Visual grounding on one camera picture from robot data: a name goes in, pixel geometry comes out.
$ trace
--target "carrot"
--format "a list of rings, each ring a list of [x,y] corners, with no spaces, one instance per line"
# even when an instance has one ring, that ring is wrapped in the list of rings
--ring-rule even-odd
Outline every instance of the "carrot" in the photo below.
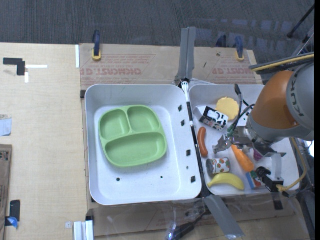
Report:
[[[255,165],[250,158],[242,150],[238,149],[236,145],[231,145],[231,148],[242,169],[248,173],[252,172],[255,168]]]
[[[208,150],[206,148],[205,143],[205,136],[206,136],[207,129],[205,127],[201,127],[198,131],[198,142],[199,142],[199,149],[200,154],[203,158],[206,158],[208,156]]]

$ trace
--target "yellow cable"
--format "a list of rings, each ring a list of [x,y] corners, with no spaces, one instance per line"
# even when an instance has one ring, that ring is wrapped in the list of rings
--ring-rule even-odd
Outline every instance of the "yellow cable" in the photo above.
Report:
[[[291,138],[292,142],[293,142],[293,145],[296,149],[296,151],[298,152],[298,155],[302,161],[302,166],[303,166],[303,174],[301,175],[300,178],[298,178],[294,183],[292,183],[291,185],[289,186],[282,186],[282,185],[276,185],[277,189],[280,191],[280,192],[284,192],[284,191],[288,191],[289,189],[293,188],[295,185],[297,185],[300,181],[303,180],[303,178],[307,175],[307,165],[306,165],[306,162],[303,158],[303,155],[300,151],[300,149],[298,148],[298,145],[297,145],[297,142],[294,138]]]
[[[302,57],[290,58],[290,59],[286,59],[286,60],[283,60],[283,61],[280,61],[280,62],[276,62],[276,63],[273,63],[273,64],[257,67],[257,68],[251,69],[251,71],[257,72],[257,71],[266,70],[266,69],[274,68],[274,67],[277,67],[277,66],[281,66],[283,64],[303,61],[303,60],[307,60],[307,59],[312,59],[314,57],[315,57],[314,54],[310,54],[310,55],[306,55],[306,56],[302,56]]]

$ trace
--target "green plate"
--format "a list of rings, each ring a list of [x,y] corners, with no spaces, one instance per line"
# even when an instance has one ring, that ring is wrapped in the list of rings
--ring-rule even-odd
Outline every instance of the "green plate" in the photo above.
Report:
[[[144,105],[123,106],[104,113],[99,136],[108,161],[117,167],[154,162],[167,152],[167,139],[157,114]]]

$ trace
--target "wooden table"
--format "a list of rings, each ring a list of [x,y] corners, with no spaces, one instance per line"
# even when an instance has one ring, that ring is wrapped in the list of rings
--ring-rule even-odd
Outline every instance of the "wooden table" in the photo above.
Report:
[[[88,211],[80,69],[75,45],[0,43],[3,58],[21,58],[29,83],[16,66],[0,64],[0,114],[12,117],[13,146],[8,203],[21,201],[18,229],[5,228],[6,240],[71,240],[73,222]],[[307,239],[300,205],[294,216],[241,221],[244,239]],[[163,239],[164,231],[97,239]],[[186,240],[226,239],[218,225],[199,226]]]

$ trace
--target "banana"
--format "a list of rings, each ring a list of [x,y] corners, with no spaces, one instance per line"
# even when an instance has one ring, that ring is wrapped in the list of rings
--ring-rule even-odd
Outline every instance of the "banana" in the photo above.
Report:
[[[230,172],[216,174],[207,186],[211,188],[216,184],[230,184],[239,190],[245,189],[244,182],[237,175]]]

